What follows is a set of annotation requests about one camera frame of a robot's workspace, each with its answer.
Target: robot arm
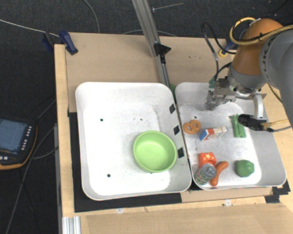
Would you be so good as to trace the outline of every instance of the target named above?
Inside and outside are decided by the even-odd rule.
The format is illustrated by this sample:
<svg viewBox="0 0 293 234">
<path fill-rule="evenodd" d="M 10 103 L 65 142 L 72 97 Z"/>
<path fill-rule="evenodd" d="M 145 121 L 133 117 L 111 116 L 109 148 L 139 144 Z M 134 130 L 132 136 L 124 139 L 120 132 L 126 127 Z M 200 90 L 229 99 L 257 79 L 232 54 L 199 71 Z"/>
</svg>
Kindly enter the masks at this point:
<svg viewBox="0 0 293 234">
<path fill-rule="evenodd" d="M 243 36 L 246 44 L 239 45 L 228 75 L 218 79 L 214 90 L 208 92 L 208 110 L 236 98 L 254 98 L 268 82 L 279 89 L 293 128 L 293 29 L 280 29 L 282 25 L 271 19 L 255 20 L 251 24 Z M 258 39 L 269 33 L 269 38 L 247 43 L 246 39 Z"/>
</svg>

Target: wooden table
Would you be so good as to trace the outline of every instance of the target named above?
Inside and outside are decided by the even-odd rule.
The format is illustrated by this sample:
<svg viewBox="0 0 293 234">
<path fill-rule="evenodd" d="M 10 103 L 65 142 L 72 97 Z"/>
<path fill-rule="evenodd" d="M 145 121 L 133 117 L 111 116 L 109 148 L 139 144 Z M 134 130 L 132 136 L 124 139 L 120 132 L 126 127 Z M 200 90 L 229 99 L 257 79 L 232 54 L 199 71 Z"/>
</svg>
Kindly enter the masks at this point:
<svg viewBox="0 0 293 234">
<path fill-rule="evenodd" d="M 60 146 L 62 216 L 80 216 L 82 234 L 293 234 L 293 131 L 275 133 L 291 192 L 280 203 L 266 203 L 271 187 L 186 191 L 182 203 L 76 213 L 70 128 L 67 112 L 76 111 L 75 90 L 86 81 L 159 82 L 156 61 L 143 36 L 70 33 L 79 52 L 71 56 L 55 46 L 55 72 Z M 215 62 L 204 39 L 161 37 L 172 50 L 166 55 L 170 83 L 208 82 Z M 221 58 L 220 66 L 231 61 Z M 265 108 L 270 121 L 286 118 L 280 102 L 265 86 Z"/>
</svg>

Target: white tray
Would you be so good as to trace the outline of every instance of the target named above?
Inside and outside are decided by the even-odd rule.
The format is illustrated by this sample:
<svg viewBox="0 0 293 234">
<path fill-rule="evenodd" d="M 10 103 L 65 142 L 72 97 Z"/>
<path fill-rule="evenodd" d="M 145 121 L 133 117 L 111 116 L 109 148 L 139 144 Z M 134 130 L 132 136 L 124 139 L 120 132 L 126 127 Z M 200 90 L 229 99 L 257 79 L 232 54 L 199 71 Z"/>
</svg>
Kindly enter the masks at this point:
<svg viewBox="0 0 293 234">
<path fill-rule="evenodd" d="M 173 95 L 158 83 L 86 82 L 76 90 L 82 187 L 94 200 L 182 192 L 191 172 Z M 133 156 L 144 131 L 168 135 L 184 156 L 162 173 L 147 173 Z"/>
<path fill-rule="evenodd" d="M 245 128 L 246 138 L 235 138 L 229 116 L 254 114 L 252 100 L 237 99 L 236 102 L 218 106 L 214 111 L 205 109 L 209 85 L 207 83 L 181 83 L 176 87 L 176 99 L 182 124 L 192 119 L 201 122 L 199 133 L 184 133 L 192 174 L 198 169 L 199 153 L 213 152 L 217 161 L 227 161 L 229 167 L 219 177 L 218 185 L 198 186 L 205 190 L 239 187 L 278 186 L 286 180 L 286 172 L 272 133 Z M 228 132 L 219 139 L 200 141 L 199 135 L 206 128 L 226 126 Z M 255 172 L 249 177 L 236 173 L 236 162 L 247 159 L 255 164 Z"/>
</svg>

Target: white cable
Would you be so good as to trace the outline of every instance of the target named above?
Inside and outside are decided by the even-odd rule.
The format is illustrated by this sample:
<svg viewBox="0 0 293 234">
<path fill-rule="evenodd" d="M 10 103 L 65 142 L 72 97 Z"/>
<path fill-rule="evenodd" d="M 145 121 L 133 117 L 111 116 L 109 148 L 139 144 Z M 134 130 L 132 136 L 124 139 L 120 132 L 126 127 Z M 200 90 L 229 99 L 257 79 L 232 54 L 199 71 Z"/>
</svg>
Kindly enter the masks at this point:
<svg viewBox="0 0 293 234">
<path fill-rule="evenodd" d="M 23 29 L 29 29 L 29 30 L 33 30 L 33 31 L 37 31 L 37 32 L 45 33 L 45 31 L 43 31 L 43 30 L 33 29 L 33 28 L 29 28 L 29 27 L 25 27 L 25 26 L 22 26 L 22 25 L 19 25 L 19 24 L 16 24 L 16 23 L 12 23 L 12 22 L 9 22 L 9 21 L 2 20 L 2 19 L 0 19 L 0 21 L 1 21 L 1 22 L 5 22 L 5 23 L 10 24 L 10 25 L 13 25 L 13 26 L 17 26 L 17 27 L 23 28 Z M 55 37 L 59 37 L 58 35 L 53 34 L 53 33 L 49 33 L 49 34 L 50 34 L 50 35 L 53 35 L 53 36 L 55 36 Z"/>
</svg>

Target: black floor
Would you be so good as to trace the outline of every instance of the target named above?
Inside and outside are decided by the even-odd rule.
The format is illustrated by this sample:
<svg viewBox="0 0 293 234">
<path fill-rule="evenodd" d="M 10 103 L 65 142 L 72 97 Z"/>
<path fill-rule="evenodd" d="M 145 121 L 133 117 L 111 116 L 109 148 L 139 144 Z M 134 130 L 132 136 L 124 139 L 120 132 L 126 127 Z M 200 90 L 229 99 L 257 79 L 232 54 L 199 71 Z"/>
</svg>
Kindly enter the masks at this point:
<svg viewBox="0 0 293 234">
<path fill-rule="evenodd" d="M 140 29 L 131 0 L 87 0 L 101 33 L 122 34 Z M 157 10 L 157 29 L 181 37 L 203 37 L 207 21 L 219 38 L 244 17 L 269 17 L 283 25 L 293 23 L 293 0 L 149 0 Z M 94 15 L 82 0 L 0 0 L 0 19 L 58 34 L 96 33 Z M 42 44 L 42 33 L 0 21 L 0 115 L 37 119 L 55 99 L 53 55 Z M 38 142 L 57 121 L 53 104 L 39 119 Z M 54 148 L 51 133 L 39 148 L 43 155 Z M 0 234 L 5 233 L 26 166 L 0 172 Z M 15 210 L 9 233 L 57 233 L 55 157 L 33 160 Z"/>
</svg>

